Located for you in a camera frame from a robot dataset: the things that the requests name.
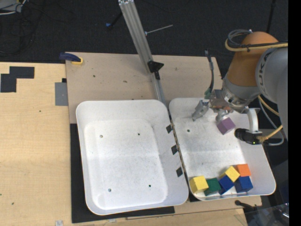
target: yellow cable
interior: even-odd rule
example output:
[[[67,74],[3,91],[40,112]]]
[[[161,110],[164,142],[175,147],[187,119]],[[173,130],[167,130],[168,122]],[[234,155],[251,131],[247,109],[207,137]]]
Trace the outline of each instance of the yellow cable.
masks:
[[[252,49],[263,49],[263,48],[283,48],[288,47],[288,43],[283,44],[272,44],[272,45],[266,45],[266,46],[256,46],[256,47],[248,47],[248,48],[232,48],[228,45],[228,39],[225,41],[225,47],[227,50],[238,52],[238,51],[249,51]]]
[[[257,138],[259,141],[263,142],[263,141],[265,141],[265,140],[271,138],[271,137],[272,137],[273,135],[275,135],[276,133],[278,133],[282,128],[283,128],[283,126],[281,125],[281,126],[279,126],[276,130],[274,130],[272,133],[270,133],[269,135],[267,135],[267,136],[257,136],[256,138]]]
[[[271,108],[259,95],[258,99],[261,101],[261,103],[263,103],[263,105],[268,108],[270,111],[272,111],[275,115],[279,116],[279,113],[277,111],[275,111],[273,108]]]

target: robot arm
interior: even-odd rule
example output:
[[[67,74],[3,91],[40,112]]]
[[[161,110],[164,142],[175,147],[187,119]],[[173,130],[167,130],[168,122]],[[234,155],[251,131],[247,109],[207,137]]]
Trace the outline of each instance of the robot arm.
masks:
[[[233,42],[234,37],[243,34],[247,35],[240,44]],[[223,101],[231,110],[245,113],[253,100],[264,95],[277,104],[282,123],[278,130],[283,128],[288,139],[288,44],[265,32],[235,30],[229,34],[225,46],[236,53],[223,79],[220,91]],[[215,98],[211,105],[216,107],[216,101],[221,104],[221,98]],[[242,139],[240,133],[245,131],[237,131],[236,136]]]

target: yellow cube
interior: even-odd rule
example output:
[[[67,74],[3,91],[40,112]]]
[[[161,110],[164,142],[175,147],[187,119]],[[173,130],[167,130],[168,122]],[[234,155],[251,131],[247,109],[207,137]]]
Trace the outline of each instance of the yellow cube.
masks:
[[[190,179],[189,184],[193,194],[197,194],[209,188],[204,176],[198,176]]]
[[[239,172],[236,171],[236,169],[235,169],[233,166],[230,166],[230,167],[223,173],[222,177],[223,177],[224,175],[227,175],[227,176],[231,179],[232,182],[235,182],[235,181],[239,178],[239,176],[240,176]]]

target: black clamp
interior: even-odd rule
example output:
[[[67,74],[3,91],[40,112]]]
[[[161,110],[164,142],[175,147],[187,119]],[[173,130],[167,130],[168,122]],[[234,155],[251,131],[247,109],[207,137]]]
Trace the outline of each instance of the black clamp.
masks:
[[[164,64],[155,61],[149,61],[147,65],[150,69],[150,72],[155,73],[156,79],[160,80],[159,70],[164,66]]]

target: block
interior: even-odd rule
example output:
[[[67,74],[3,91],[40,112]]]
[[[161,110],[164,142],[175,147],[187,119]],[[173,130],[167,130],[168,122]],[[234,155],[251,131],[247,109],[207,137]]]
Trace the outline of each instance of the block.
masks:
[[[218,191],[220,195],[224,194],[226,191],[228,191],[230,188],[234,186],[234,183],[227,175],[223,176],[219,180],[219,183],[221,185],[221,190]]]
[[[239,177],[234,183],[234,187],[237,193],[248,192],[253,188],[253,184],[249,176]]]
[[[209,188],[204,191],[205,196],[214,194],[222,189],[217,178],[207,179],[207,183]]]
[[[233,121],[231,120],[230,117],[220,121],[217,124],[217,128],[218,130],[220,130],[220,132],[225,135],[226,133],[232,131],[235,128],[235,124],[233,123]]]
[[[227,175],[227,176],[231,179],[232,182],[235,182],[235,181],[239,178],[239,176],[240,176],[239,172],[236,171],[236,169],[235,169],[233,166],[230,166],[230,167],[229,167],[229,168],[221,175],[221,177],[223,177],[223,176],[225,176],[225,175]]]
[[[193,194],[202,192],[209,187],[204,176],[198,176],[190,179],[189,184]]]
[[[248,164],[236,165],[236,170],[238,171],[238,173],[240,174],[241,177],[247,177],[247,176],[251,175],[251,171],[249,169]]]

